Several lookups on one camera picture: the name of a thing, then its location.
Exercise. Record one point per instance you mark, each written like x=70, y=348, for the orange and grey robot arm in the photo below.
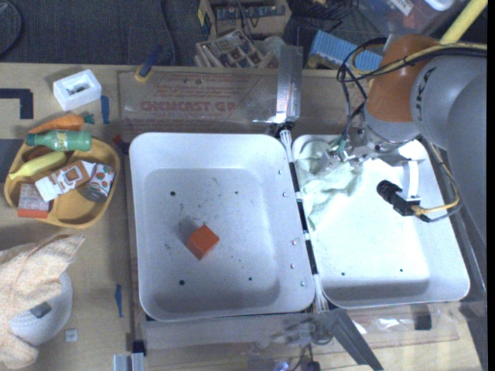
x=444, y=99

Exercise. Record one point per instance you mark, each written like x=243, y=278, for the cream towel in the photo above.
x=27, y=265

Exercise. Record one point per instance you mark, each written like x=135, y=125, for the orange cube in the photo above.
x=202, y=242

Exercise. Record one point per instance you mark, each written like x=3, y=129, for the small orange and white packet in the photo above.
x=33, y=203

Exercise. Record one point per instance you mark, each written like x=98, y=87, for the small white printed can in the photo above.
x=100, y=182

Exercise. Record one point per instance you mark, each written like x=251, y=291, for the white foam box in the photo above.
x=77, y=91

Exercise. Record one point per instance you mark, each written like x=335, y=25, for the white and orange carton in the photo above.
x=63, y=180

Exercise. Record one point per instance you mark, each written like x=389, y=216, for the pale green cloth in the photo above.
x=328, y=186

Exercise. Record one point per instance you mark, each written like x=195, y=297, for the white plastic tray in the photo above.
x=379, y=246
x=216, y=222

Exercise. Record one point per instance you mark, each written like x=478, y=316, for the orange carrot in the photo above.
x=62, y=122

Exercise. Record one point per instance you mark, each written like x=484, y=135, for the brown cardboard board red print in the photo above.
x=185, y=103

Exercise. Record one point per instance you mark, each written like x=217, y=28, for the white bowl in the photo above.
x=54, y=315

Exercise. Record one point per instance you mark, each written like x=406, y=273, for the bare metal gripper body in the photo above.
x=365, y=150

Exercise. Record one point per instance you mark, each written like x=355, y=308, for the yellow divided plate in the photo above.
x=77, y=211

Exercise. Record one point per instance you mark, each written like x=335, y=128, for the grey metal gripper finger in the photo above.
x=338, y=164
x=323, y=164

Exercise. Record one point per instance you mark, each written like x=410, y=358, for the green bottle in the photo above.
x=63, y=140

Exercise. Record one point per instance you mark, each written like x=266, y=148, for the yellow banana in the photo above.
x=40, y=164

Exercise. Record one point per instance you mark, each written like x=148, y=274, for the black cylinder on white bracket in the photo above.
x=391, y=192

